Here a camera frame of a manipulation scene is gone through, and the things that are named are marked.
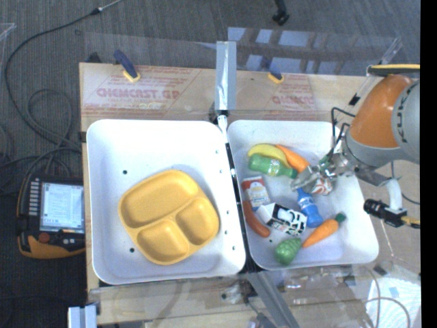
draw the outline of toy carrot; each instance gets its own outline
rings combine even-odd
[[[339,229],[340,223],[344,220],[346,220],[346,216],[343,213],[338,213],[335,215],[334,219],[326,219],[320,226],[314,229],[313,233],[311,233],[307,239],[305,239],[302,243],[302,248],[309,247],[310,245],[328,238]]]
[[[308,160],[306,160],[303,156],[297,154],[296,152],[293,152],[292,150],[289,150],[288,148],[281,145],[275,146],[285,153],[287,162],[298,172],[303,172],[305,168],[309,165]]]

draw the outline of toy hot dog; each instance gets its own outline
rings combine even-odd
[[[242,203],[244,218],[246,219],[249,227],[261,237],[267,238],[270,236],[270,230],[264,226],[260,220],[255,216],[255,213],[252,210],[252,206],[250,201],[245,200]]]

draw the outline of toy banana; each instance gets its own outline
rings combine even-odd
[[[279,148],[271,145],[269,143],[259,143],[254,146],[247,152],[247,156],[252,156],[254,154],[259,154],[261,156],[267,156],[272,159],[276,159],[280,161],[284,166],[290,168],[290,164],[287,162],[287,157],[285,153]]]

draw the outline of control button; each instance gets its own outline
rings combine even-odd
[[[40,235],[38,236],[38,241],[40,243],[48,243],[48,241],[50,240],[50,234],[46,233],[46,232],[42,232],[40,233]]]

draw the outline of green vegetable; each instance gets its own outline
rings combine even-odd
[[[274,258],[277,262],[288,265],[298,253],[301,243],[300,238],[289,238],[280,242],[274,249]]]

